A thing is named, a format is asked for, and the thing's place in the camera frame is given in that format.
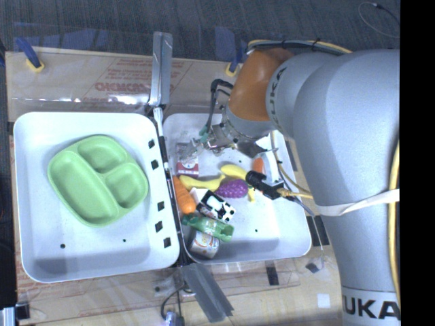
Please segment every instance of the green bottle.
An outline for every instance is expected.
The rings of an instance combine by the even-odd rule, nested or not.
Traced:
[[[209,217],[198,217],[192,214],[184,215],[181,221],[183,225],[189,225],[199,232],[214,236],[223,242],[229,242],[234,232],[234,227],[227,223],[216,221]]]

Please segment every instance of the yellow banana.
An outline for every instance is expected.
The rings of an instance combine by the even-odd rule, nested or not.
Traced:
[[[236,164],[227,164],[221,167],[222,171],[226,176],[234,177],[235,179],[245,180],[247,171]],[[247,190],[247,196],[250,202],[255,202],[255,189],[249,185]]]
[[[217,179],[201,181],[194,179],[193,177],[188,177],[186,175],[180,175],[179,180],[184,185],[185,188],[190,191],[193,187],[195,188],[207,188],[210,191],[214,192],[220,186],[220,182],[225,179],[225,175],[220,175]]]

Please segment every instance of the orange carrot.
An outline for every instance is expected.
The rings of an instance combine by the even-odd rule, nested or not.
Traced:
[[[258,157],[252,163],[252,170],[258,173],[263,173],[263,166],[264,166],[263,159],[261,157]]]
[[[189,191],[184,187],[178,177],[173,176],[172,181],[174,184],[175,197],[180,211],[187,215],[195,211],[196,203]]]

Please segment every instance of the plastic tray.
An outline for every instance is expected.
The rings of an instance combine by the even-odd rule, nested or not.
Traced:
[[[176,173],[177,143],[188,143],[191,138],[198,139],[198,133],[207,121],[208,115],[202,113],[176,113],[164,122],[164,135],[167,139],[167,151],[171,172]],[[220,123],[221,115],[213,116],[213,124]],[[279,159],[288,175],[294,178],[289,153],[282,134],[275,134]],[[258,141],[263,148],[270,149],[268,137]],[[199,177],[215,178],[220,167],[236,164],[245,170],[251,170],[252,160],[237,150],[226,149],[220,156],[204,151],[198,157]],[[192,258],[204,264],[226,264],[244,261],[264,261],[300,257],[311,248],[311,235],[305,211],[296,203],[283,198],[270,200],[256,191],[256,201],[249,202],[247,196],[227,199],[236,208],[237,213],[229,224],[234,226],[230,242],[221,242],[219,251],[213,259],[192,255]],[[190,237],[191,227],[182,226],[185,241]]]
[[[48,179],[67,208],[86,225],[108,225],[133,210],[148,180],[115,139],[94,135],[56,154]]]
[[[68,211],[48,180],[50,160],[93,135],[123,146],[146,174],[148,195],[117,221],[90,227]],[[22,265],[55,283],[171,266],[179,241],[153,123],[135,113],[26,113],[14,126]]]

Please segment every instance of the green plate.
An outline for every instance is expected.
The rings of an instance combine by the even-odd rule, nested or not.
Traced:
[[[102,227],[141,203],[148,179],[133,157],[105,135],[85,138],[56,154],[48,179],[58,197],[84,224]]]

